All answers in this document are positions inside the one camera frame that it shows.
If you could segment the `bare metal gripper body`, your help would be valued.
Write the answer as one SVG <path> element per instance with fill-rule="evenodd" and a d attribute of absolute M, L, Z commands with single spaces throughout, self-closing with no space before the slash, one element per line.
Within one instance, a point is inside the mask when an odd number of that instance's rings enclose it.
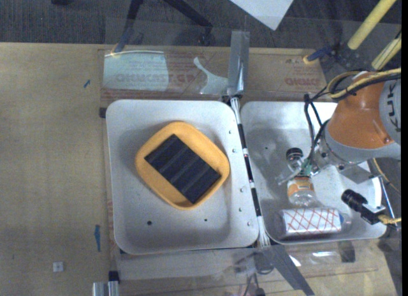
<path fill-rule="evenodd" d="M 353 163 L 338 157 L 326 144 L 319 144 L 313 155 L 311 174 L 319 174 L 329 167 L 335 168 L 339 174 L 355 184 L 361 184 L 378 177 L 377 174 L 362 168 L 359 163 Z"/>

